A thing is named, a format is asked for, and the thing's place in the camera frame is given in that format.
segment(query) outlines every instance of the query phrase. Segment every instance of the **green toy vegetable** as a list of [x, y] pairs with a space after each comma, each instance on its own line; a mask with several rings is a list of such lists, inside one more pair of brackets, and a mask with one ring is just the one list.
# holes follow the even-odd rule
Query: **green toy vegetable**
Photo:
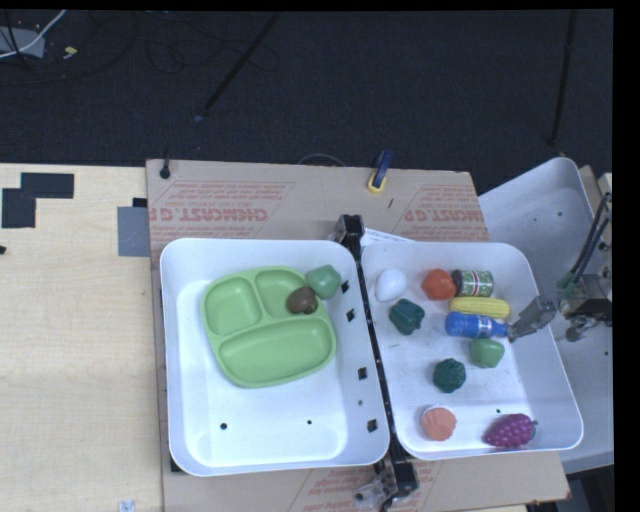
[[389, 319], [405, 335], [419, 329], [423, 318], [424, 309], [407, 299], [400, 299], [389, 311]]
[[433, 372], [433, 383], [445, 393], [453, 393], [467, 380], [464, 364], [453, 358], [440, 361]]
[[331, 265], [310, 270], [306, 274], [307, 284], [321, 299], [330, 299], [340, 286], [340, 274]]
[[504, 345], [488, 338], [475, 338], [469, 350], [471, 360], [481, 368], [495, 368], [504, 355]]

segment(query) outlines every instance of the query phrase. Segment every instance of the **yellow toy corn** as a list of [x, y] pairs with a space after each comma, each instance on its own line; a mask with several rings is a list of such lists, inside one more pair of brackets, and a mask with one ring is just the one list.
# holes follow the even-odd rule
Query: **yellow toy corn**
[[506, 301], [493, 297], [454, 297], [449, 301], [449, 311], [503, 319], [509, 316], [511, 308]]

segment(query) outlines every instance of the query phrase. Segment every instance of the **blue toy bottle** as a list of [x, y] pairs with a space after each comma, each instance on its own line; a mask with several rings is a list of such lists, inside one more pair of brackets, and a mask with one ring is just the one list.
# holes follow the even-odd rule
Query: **blue toy bottle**
[[507, 336], [507, 326], [484, 315], [469, 315], [451, 311], [444, 321], [444, 328], [449, 336], [466, 338], [490, 338], [491, 336]]

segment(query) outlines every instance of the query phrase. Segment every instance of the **brown egg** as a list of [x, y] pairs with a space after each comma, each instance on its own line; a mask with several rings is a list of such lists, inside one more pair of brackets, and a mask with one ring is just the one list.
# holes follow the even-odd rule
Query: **brown egg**
[[287, 309], [290, 313], [309, 315], [318, 309], [318, 298], [309, 286], [303, 286], [291, 292], [287, 297]]
[[422, 428], [434, 441], [446, 441], [456, 429], [458, 420], [444, 407], [429, 407], [422, 414]]

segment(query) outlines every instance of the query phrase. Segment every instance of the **white egg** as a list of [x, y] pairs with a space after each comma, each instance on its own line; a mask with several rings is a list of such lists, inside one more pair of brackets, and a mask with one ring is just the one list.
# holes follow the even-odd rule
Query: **white egg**
[[380, 302], [397, 299], [407, 289], [407, 276], [397, 268], [384, 270], [376, 283], [376, 297]]

